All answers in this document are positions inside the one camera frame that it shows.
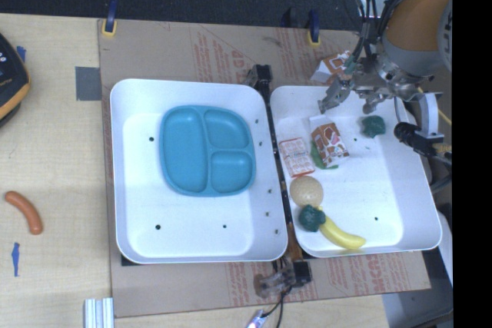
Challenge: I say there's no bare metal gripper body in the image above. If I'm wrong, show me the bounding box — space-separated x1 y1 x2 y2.
348 56 436 104

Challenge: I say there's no green broccoli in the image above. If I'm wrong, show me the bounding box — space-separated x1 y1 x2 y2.
361 115 387 139
298 204 327 233

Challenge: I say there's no orange and white carton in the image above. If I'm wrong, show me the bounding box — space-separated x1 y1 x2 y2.
309 114 351 168
310 51 353 86

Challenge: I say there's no orange and white packet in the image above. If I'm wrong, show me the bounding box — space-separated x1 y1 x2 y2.
278 137 316 179

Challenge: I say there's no white plastic tray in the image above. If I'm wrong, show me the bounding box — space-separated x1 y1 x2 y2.
269 84 444 259
109 78 289 265

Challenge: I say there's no thin black and white rod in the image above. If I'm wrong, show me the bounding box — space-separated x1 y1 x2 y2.
260 81 298 262

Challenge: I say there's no beige round bread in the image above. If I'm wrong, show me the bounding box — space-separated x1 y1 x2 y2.
289 175 324 207

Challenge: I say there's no yellow banana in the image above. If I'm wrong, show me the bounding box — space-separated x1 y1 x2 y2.
317 206 367 250

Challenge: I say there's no blue divided plate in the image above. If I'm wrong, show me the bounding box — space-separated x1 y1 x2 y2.
159 105 258 197

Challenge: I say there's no brown cardboard board red print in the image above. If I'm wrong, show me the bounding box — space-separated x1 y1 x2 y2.
97 18 432 319

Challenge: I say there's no orange sausage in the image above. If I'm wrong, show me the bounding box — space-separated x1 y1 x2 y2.
4 191 44 236

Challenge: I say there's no black cylinder on white bracket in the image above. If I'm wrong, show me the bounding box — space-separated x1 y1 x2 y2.
392 91 447 159

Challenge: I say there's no black block with thin wires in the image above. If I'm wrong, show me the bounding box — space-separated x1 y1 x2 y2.
253 257 313 297
244 64 274 89

